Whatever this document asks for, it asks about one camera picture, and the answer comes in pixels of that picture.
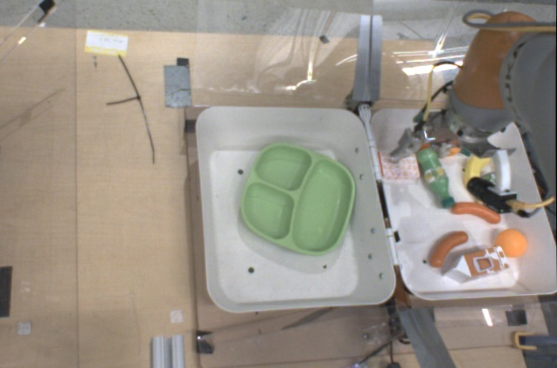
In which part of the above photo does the green plastic bottle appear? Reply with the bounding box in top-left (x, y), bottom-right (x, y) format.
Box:
top-left (415, 144), bottom-right (456, 209)

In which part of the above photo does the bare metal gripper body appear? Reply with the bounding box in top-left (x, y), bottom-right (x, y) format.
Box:
top-left (415, 113), bottom-right (498, 157)

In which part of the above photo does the orange ball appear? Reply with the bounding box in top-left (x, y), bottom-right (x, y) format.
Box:
top-left (494, 228), bottom-right (529, 259)

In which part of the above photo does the yellow banana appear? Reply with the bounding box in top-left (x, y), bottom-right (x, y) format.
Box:
top-left (462, 154), bottom-right (498, 190)

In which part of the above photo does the orange and white carton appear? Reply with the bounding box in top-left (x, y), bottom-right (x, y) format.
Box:
top-left (440, 245), bottom-right (511, 284)

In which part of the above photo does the black cylinder on white bracket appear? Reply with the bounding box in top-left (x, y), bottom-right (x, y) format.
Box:
top-left (466, 147), bottom-right (520, 215)

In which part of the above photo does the green divided plate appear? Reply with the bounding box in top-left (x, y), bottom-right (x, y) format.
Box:
top-left (238, 142), bottom-right (357, 258)

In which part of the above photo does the white plastic tray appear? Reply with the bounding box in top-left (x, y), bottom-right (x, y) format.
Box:
top-left (370, 108), bottom-right (557, 301)
top-left (194, 105), bottom-right (398, 314)

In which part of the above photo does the white packet with red print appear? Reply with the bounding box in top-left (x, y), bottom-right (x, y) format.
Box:
top-left (377, 151), bottom-right (422, 184)

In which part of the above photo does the orange sausage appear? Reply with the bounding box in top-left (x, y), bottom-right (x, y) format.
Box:
top-left (428, 231), bottom-right (470, 269)
top-left (450, 202), bottom-right (502, 225)

